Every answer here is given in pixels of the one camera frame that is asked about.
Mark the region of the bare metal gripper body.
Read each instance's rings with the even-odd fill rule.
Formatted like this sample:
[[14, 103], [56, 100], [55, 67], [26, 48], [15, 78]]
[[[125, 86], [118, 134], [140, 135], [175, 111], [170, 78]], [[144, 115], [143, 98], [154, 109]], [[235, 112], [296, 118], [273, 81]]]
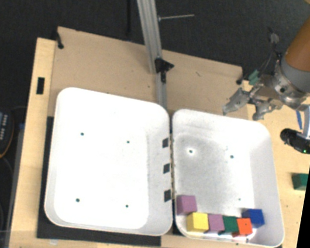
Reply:
[[284, 105], [297, 109], [307, 99], [307, 95], [282, 75], [262, 75], [250, 90], [251, 101], [271, 109], [281, 109]]

